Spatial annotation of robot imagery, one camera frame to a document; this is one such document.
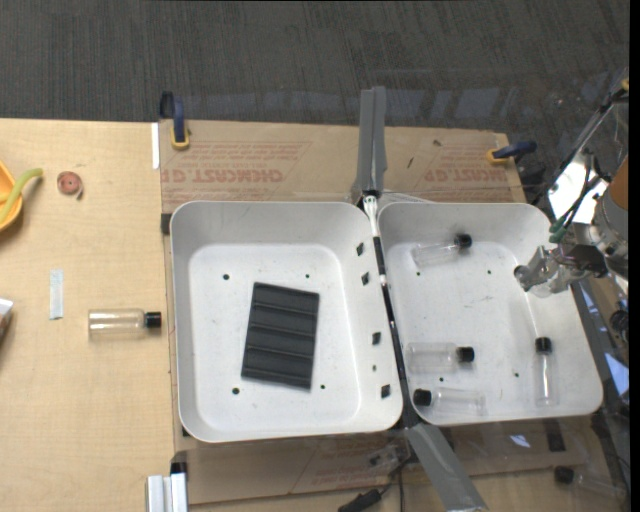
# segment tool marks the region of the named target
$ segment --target plastic bottle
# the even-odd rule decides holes
[[[455,343],[409,343],[406,354],[411,373],[453,371],[475,359],[473,347],[458,347]]]
[[[453,258],[460,251],[471,247],[472,242],[469,235],[462,233],[451,241],[418,244],[411,249],[411,257],[418,268],[424,268]]]
[[[538,407],[549,407],[558,403],[556,362],[553,344],[549,338],[536,339],[536,356],[533,367],[535,379],[535,401]]]
[[[162,326],[162,314],[145,313],[142,309],[92,309],[89,310],[89,337],[140,338],[148,329]]]
[[[603,477],[593,475],[580,469],[572,469],[567,466],[557,466],[554,469],[554,477],[556,482],[565,485],[575,485],[589,491],[624,500],[627,496],[627,490],[620,484],[605,480]]]
[[[437,387],[433,391],[416,389],[413,403],[434,412],[459,416],[484,416],[486,398],[482,391]]]

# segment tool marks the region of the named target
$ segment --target black bottle cap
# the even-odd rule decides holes
[[[413,403],[429,407],[431,405],[431,391],[428,389],[416,389],[413,392]]]
[[[549,338],[536,338],[536,352],[538,354],[551,354],[553,345]]]
[[[555,477],[556,482],[560,482],[561,484],[572,483],[575,475],[576,472],[567,466],[558,466],[553,470],[553,476]]]
[[[458,347],[456,350],[459,363],[473,363],[476,358],[476,352],[473,347]]]
[[[471,240],[471,237],[466,233],[460,233],[459,235],[456,235],[453,242],[460,247],[460,249],[468,249],[471,247],[473,240]]]
[[[162,313],[160,313],[159,311],[145,313],[144,326],[145,327],[162,327]]]

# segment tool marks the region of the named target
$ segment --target wooden table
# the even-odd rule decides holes
[[[137,123],[0,120],[0,159],[24,191],[21,218],[0,233],[0,297],[15,316],[0,342],[0,510],[143,511],[146,477],[174,454],[168,333],[93,342],[91,308],[167,313],[160,177],[151,127]],[[60,194],[74,171],[85,192]],[[64,271],[64,316],[49,319],[49,274]],[[595,436],[588,439],[602,466]],[[568,492],[551,472],[474,478],[492,510],[617,510]],[[323,495],[221,503],[195,510],[335,510],[354,497]],[[442,510],[429,485],[407,485],[407,510]],[[377,510],[398,510],[397,488]]]

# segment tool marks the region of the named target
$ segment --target white tray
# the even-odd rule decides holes
[[[525,204],[393,203],[380,210],[387,278],[401,343],[453,342],[475,348],[470,368],[412,375],[411,393],[437,387],[482,391],[484,415],[441,414],[417,407],[436,425],[584,415],[602,401],[602,384],[571,291],[548,298],[525,293],[513,275],[539,245],[549,221]],[[469,253],[418,269],[418,242],[471,235]],[[534,340],[549,337],[558,369],[558,403],[533,397]]]
[[[402,397],[371,229],[360,210],[196,201],[173,214],[171,244],[178,405],[192,436],[217,443],[396,423]],[[310,390],[241,378],[254,282],[320,294]]]

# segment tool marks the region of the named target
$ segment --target black connector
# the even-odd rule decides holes
[[[378,489],[372,489],[364,494],[358,494],[349,503],[342,505],[338,512],[360,512],[372,505],[375,505],[382,499],[382,494]]]

